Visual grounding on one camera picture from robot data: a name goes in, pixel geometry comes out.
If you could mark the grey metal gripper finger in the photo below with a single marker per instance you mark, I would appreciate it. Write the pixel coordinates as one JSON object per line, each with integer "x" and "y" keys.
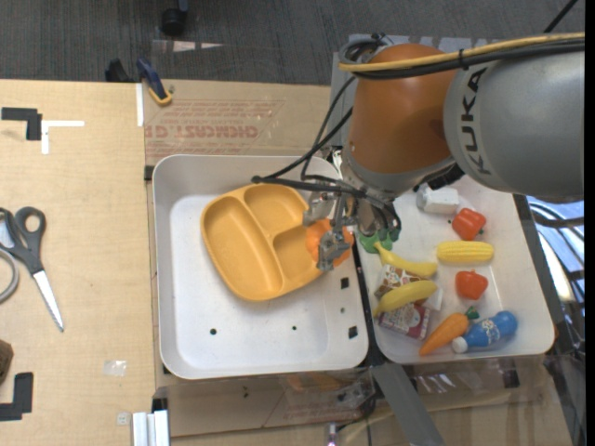
{"x": 317, "y": 209}
{"x": 331, "y": 249}

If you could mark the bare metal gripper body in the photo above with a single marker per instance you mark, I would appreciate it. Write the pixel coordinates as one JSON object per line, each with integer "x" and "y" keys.
{"x": 372, "y": 219}

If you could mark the orange toy pepper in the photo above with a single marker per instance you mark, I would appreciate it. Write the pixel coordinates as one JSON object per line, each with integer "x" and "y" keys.
{"x": 468, "y": 223}
{"x": 470, "y": 285}
{"x": 313, "y": 240}

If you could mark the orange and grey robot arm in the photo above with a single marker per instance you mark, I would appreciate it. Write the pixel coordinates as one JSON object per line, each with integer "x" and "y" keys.
{"x": 511, "y": 123}

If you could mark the green toy vegetable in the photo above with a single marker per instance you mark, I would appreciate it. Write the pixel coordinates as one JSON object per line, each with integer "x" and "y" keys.
{"x": 369, "y": 244}

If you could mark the yellow banana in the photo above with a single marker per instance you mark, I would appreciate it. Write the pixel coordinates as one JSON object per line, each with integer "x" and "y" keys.
{"x": 406, "y": 295}
{"x": 409, "y": 265}

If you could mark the white and brown carton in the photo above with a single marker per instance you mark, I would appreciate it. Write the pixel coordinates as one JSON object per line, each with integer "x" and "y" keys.
{"x": 395, "y": 277}

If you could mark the small white carton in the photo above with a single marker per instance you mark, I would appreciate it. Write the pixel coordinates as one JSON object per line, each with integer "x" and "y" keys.
{"x": 439, "y": 201}

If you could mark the yellow divided plate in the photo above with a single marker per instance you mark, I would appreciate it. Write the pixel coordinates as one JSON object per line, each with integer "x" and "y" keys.
{"x": 237, "y": 244}

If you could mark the yellow corn cob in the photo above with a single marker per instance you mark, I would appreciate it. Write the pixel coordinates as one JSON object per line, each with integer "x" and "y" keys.
{"x": 465, "y": 252}

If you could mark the pink and white carton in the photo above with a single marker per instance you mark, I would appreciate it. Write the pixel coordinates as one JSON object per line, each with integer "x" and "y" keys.
{"x": 404, "y": 321}

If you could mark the white plastic tray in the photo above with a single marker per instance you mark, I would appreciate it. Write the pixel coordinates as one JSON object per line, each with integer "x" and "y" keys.
{"x": 516, "y": 295}
{"x": 241, "y": 337}

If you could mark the orange carrot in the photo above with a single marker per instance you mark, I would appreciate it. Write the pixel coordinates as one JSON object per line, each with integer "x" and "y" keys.
{"x": 446, "y": 332}

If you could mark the brown cardboard board red print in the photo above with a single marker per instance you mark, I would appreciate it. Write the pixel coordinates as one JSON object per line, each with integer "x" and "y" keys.
{"x": 209, "y": 123}

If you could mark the blue and white bottle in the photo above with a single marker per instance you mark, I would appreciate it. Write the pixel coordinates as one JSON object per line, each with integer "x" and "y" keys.
{"x": 493, "y": 330}

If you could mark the black chair caster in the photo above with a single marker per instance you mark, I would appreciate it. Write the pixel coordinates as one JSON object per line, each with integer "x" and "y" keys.
{"x": 173, "y": 21}

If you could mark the brown object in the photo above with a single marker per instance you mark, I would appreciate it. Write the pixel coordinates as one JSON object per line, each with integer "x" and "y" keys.
{"x": 4, "y": 360}

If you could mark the black cylinder on white bracket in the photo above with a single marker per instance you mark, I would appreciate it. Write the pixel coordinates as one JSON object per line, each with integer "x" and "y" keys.
{"x": 444, "y": 178}

